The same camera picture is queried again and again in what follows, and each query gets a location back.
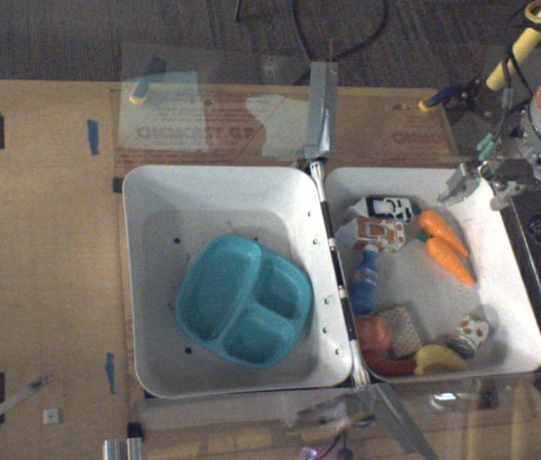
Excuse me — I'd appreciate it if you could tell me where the orange carrot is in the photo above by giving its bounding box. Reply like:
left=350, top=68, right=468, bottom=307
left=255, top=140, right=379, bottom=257
left=415, top=209, right=470, bottom=259
left=424, top=236, right=477, bottom=288

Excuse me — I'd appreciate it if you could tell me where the black and white carton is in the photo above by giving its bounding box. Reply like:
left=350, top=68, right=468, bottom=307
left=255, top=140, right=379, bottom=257
left=346, top=195, right=416, bottom=225

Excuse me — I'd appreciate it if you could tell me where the brown and white carton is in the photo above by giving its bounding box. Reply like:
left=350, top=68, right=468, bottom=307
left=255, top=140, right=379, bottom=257
left=335, top=215, right=407, bottom=255

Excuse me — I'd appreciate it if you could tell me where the white plastic tray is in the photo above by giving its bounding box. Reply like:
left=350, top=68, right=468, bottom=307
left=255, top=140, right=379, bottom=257
left=121, top=164, right=355, bottom=400
left=322, top=166, right=541, bottom=384

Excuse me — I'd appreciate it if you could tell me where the blue bottle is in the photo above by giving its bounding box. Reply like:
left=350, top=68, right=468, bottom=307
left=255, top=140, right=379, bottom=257
left=347, top=243, right=382, bottom=317

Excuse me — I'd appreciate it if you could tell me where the white can orange print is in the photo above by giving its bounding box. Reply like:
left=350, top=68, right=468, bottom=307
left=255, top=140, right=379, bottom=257
left=446, top=313, right=492, bottom=359

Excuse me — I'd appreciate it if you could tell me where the beige checkered packet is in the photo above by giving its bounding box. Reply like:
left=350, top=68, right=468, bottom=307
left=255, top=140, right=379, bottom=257
left=377, top=305, right=424, bottom=359

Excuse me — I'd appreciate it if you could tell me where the pink round toy food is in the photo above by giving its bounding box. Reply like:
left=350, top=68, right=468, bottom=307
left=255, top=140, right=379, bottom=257
left=355, top=314, right=394, bottom=355

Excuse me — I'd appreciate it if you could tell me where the yellow banana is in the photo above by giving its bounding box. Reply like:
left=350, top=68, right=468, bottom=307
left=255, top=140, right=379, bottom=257
left=412, top=343, right=469, bottom=378

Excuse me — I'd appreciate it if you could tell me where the teal divided plate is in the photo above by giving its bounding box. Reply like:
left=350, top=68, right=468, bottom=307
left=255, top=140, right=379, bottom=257
left=174, top=233, right=315, bottom=370

